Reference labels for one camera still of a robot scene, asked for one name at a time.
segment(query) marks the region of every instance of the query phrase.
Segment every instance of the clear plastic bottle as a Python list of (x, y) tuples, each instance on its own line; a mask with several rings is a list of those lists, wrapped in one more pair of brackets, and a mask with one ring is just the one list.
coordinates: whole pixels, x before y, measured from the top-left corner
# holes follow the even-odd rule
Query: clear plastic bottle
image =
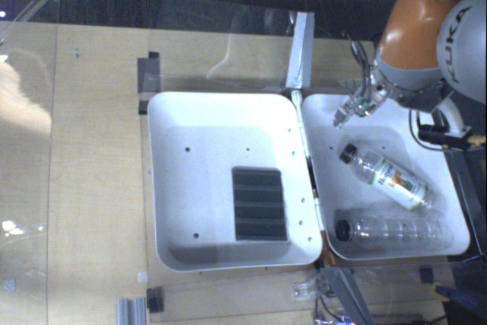
[(391, 163), (374, 151), (359, 151), (348, 144), (340, 160), (350, 164), (355, 175), (363, 182), (380, 190), (409, 211), (425, 215), (431, 211), (436, 194), (407, 170)]
[(426, 218), (364, 216), (340, 219), (335, 223), (339, 241), (350, 241), (363, 247), (423, 247), (441, 242), (440, 224)]

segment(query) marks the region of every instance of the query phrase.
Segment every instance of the bottle label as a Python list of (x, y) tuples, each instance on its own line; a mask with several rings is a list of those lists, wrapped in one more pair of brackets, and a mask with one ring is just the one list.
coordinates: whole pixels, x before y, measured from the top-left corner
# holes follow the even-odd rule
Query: bottle label
[(401, 168), (382, 160), (369, 184), (380, 188), (390, 198), (408, 210), (421, 205), (428, 186), (409, 176)]

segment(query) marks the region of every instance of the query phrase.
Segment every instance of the black bottle cap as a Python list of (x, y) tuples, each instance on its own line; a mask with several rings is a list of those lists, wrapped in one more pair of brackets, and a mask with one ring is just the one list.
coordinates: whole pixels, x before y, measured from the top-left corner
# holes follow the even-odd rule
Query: black bottle cap
[(340, 155), (340, 160), (345, 164), (348, 164), (353, 160), (355, 153), (357, 153), (357, 147), (353, 144), (347, 144)]
[(335, 235), (339, 241), (349, 241), (352, 236), (352, 226), (346, 219), (340, 219), (335, 224)]

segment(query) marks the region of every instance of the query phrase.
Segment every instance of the white plastic tray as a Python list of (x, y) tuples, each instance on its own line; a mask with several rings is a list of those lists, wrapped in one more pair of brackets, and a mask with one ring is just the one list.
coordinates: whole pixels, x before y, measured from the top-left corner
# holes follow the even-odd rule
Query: white plastic tray
[[(469, 231), (443, 153), (428, 151), (417, 145), (409, 133), (408, 110), (387, 100), (369, 117), (352, 117), (342, 129), (333, 127), (336, 108), (346, 100), (343, 95), (315, 94), (304, 100), (303, 116), (323, 218), (333, 250), (347, 260), (378, 260), (417, 256), (440, 256), (463, 253), (469, 246)], [(430, 116), (422, 121), (432, 123)], [(356, 178), (352, 169), (339, 160), (344, 146), (353, 142), (381, 153), (428, 183), (439, 195), (428, 218), (440, 222), (442, 238), (428, 246), (357, 247), (341, 242), (334, 232), (341, 213), (361, 210), (364, 214), (412, 216), (387, 196)]]
[[(148, 107), (156, 248), (176, 271), (312, 263), (321, 253), (294, 106), (274, 94), (165, 92)], [(237, 241), (233, 167), (281, 171), (286, 241)]]

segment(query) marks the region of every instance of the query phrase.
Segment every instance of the bottle with label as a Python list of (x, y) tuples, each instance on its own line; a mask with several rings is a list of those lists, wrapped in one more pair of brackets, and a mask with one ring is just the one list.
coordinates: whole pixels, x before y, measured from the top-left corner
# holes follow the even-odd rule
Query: bottle with label
[(348, 144), (340, 160), (350, 164), (356, 176), (380, 190), (409, 211), (429, 212), (436, 195), (407, 170), (398, 167), (374, 151), (359, 151)]
[(339, 241), (363, 247), (422, 247), (439, 245), (441, 227), (434, 219), (358, 216), (339, 219), (335, 223)]

